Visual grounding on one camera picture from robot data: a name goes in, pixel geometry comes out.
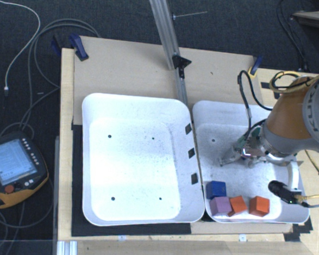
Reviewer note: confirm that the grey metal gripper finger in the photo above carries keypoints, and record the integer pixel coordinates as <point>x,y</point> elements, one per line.
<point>251,163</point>
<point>229,157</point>

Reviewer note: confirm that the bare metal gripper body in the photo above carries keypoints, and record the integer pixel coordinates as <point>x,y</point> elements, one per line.
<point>256,151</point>

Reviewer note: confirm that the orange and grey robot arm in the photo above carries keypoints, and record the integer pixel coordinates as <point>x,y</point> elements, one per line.
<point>291,117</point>

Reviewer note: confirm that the blue cube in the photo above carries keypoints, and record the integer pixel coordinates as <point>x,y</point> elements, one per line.
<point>215,189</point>

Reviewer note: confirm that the white plastic tray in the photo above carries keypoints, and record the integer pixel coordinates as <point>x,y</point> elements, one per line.
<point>135,163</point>
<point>225,120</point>

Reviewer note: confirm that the orange cube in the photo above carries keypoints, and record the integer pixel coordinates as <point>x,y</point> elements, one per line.
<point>259,206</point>
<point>238,205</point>

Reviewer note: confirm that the purple cube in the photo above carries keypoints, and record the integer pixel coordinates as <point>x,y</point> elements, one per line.
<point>220,206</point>

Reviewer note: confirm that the brown cardboard board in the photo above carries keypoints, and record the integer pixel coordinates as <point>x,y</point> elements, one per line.
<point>125,67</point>

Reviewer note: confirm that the black cylinder on white bracket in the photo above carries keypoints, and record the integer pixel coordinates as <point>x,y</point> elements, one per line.
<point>280,190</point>

